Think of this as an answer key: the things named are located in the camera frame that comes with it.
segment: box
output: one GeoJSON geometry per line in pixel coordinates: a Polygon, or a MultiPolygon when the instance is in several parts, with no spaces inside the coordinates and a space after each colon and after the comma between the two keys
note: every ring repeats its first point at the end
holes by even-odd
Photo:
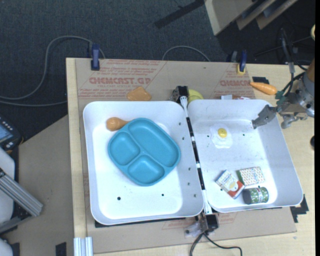
{"type": "Polygon", "coordinates": [[[185,112],[173,101],[89,103],[83,121],[92,216],[111,226],[192,217],[204,209],[210,212],[208,207],[230,213],[298,205],[303,192],[278,119],[256,129],[252,126],[252,120],[268,104],[259,99],[194,100],[188,106],[191,138],[185,112]],[[155,185],[133,183],[108,156],[108,142],[116,133],[106,129],[111,117],[126,121],[146,118],[158,124],[180,148],[178,165],[155,185]],[[214,143],[218,127],[228,131],[231,143],[227,146],[214,143]],[[248,205],[241,195],[233,199],[215,182],[224,170],[236,177],[237,170],[252,166],[263,170],[261,186],[269,191],[267,203],[248,205]]]}

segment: blue plate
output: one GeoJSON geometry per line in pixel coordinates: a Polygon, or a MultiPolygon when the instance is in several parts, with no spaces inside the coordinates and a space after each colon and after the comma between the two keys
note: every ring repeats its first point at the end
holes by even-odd
{"type": "Polygon", "coordinates": [[[108,154],[129,179],[141,186],[161,181],[181,157],[176,142],[146,118],[134,119],[118,130],[109,141],[108,154]]]}

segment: green can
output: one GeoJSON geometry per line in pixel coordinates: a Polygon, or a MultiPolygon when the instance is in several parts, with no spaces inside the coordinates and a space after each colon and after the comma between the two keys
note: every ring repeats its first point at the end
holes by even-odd
{"type": "Polygon", "coordinates": [[[245,189],[242,192],[242,196],[247,205],[266,203],[269,200],[269,192],[265,187],[245,189]]]}

